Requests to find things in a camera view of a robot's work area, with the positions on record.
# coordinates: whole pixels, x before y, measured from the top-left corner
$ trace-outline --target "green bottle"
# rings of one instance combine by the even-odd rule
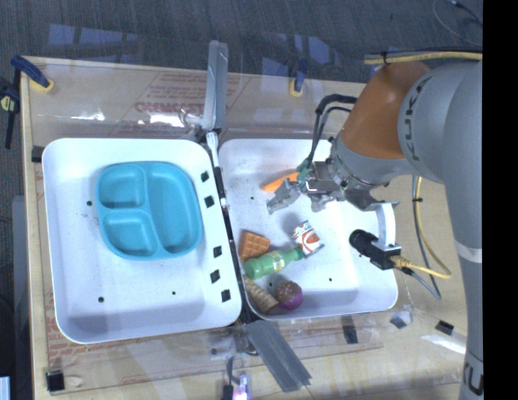
[[[244,264],[245,275],[256,280],[269,274],[278,273],[292,261],[299,261],[303,257],[304,253],[299,247],[288,252],[274,250],[248,259]]]

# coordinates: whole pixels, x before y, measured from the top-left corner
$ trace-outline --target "red and white can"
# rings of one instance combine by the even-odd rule
[[[298,225],[292,233],[292,238],[301,248],[305,256],[309,256],[324,246],[319,240],[316,231],[310,226],[309,221],[302,222]]]

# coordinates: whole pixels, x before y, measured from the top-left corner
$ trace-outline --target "clamp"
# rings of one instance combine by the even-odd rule
[[[309,64],[306,59],[298,61],[298,69],[292,80],[290,80],[289,93],[294,98],[299,98],[303,94],[303,82],[307,76],[307,68]]]
[[[19,113],[19,81],[21,73],[25,73],[33,81],[33,84],[44,92],[49,92],[53,88],[53,82],[46,78],[43,73],[24,57],[15,55],[10,63],[14,66],[13,82],[0,78],[0,103],[1,108],[8,113],[7,135],[5,138],[5,148],[10,149],[14,129],[14,120]]]

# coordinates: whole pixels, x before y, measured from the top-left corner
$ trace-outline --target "blue plate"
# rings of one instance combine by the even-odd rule
[[[203,236],[198,198],[189,176],[168,162],[106,167],[96,182],[99,226],[122,258],[176,258]]]

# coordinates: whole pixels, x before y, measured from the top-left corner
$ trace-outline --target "toy sink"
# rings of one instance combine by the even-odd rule
[[[55,313],[66,337],[101,343],[238,318],[242,298],[203,147],[64,138],[42,162]],[[177,233],[177,219],[189,229]]]
[[[298,283],[304,296],[300,307],[266,315],[247,297],[250,306],[269,320],[333,317],[391,308],[398,297],[395,275],[370,264],[349,243],[355,229],[379,232],[375,212],[361,212],[348,202],[329,202],[324,210],[312,212],[310,199],[301,196],[290,206],[269,214],[266,202],[273,193],[262,191],[260,185],[271,181],[275,174],[292,172],[309,150],[310,141],[301,139],[232,139],[220,148],[219,161],[236,242],[243,231],[250,231],[267,237],[270,250],[287,251],[295,246],[292,231],[308,220],[324,245],[282,271],[254,280],[270,294],[284,280]],[[330,144],[321,141],[315,160],[325,160],[329,150]]]
[[[320,142],[315,158],[329,155]],[[297,282],[304,302],[261,313],[239,289],[214,170],[205,148],[179,139],[64,138],[43,153],[43,180],[57,324],[76,343],[100,343],[232,324],[245,301],[264,319],[333,317],[391,308],[395,276],[349,245],[357,228],[378,232],[374,212],[347,202],[312,212],[309,198],[274,214],[260,185],[293,170],[310,140],[232,139],[219,150],[234,241],[243,231],[271,248],[294,247],[309,221],[324,244],[282,272],[255,280],[273,293]]]

